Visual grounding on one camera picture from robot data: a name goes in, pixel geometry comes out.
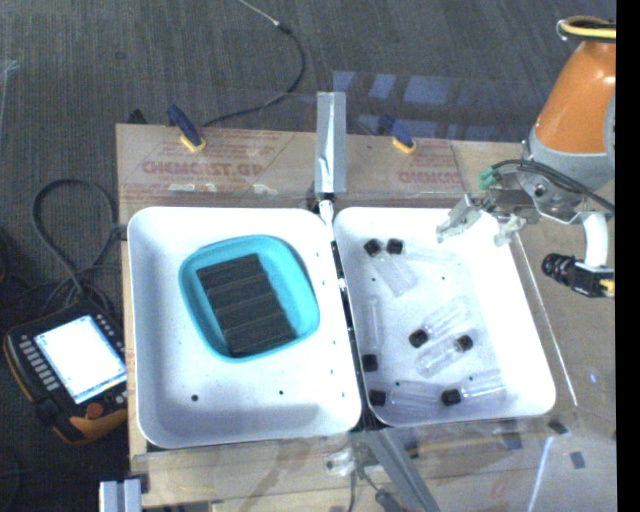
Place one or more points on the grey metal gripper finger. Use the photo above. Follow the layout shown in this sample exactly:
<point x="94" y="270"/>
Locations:
<point x="509" y="227"/>
<point x="457" y="220"/>

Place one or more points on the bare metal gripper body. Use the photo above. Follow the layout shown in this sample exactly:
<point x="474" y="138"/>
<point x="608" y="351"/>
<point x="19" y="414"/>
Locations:
<point x="520" y="200"/>

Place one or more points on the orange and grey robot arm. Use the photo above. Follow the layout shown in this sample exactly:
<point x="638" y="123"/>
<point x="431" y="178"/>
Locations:
<point x="575" y="110"/>

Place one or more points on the white plastic tray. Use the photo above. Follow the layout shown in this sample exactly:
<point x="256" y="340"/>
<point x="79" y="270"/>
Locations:
<point x="240" y="400"/>
<point x="500" y="280"/>

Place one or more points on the clear bottle with black cap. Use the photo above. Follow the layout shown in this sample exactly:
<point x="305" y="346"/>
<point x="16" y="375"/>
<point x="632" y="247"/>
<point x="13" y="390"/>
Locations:
<point x="464" y="343"/>
<point x="395" y="245"/>
<point x="419" y="338"/>
<point x="451" y="397"/>
<point x="395" y="277"/>
<point x="377" y="397"/>
<point x="371" y="325"/>

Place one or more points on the brown cardboard board red print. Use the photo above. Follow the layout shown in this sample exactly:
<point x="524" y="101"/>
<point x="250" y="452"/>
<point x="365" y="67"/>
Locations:
<point x="240" y="165"/>

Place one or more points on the black ribbed block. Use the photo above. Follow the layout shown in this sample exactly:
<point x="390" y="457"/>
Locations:
<point x="247" y="305"/>

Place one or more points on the blue plastic bowl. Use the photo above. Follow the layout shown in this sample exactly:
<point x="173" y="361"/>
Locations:
<point x="192" y="285"/>

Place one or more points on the black cylinder on white bracket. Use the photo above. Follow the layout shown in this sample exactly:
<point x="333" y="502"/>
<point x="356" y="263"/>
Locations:
<point x="575" y="274"/>

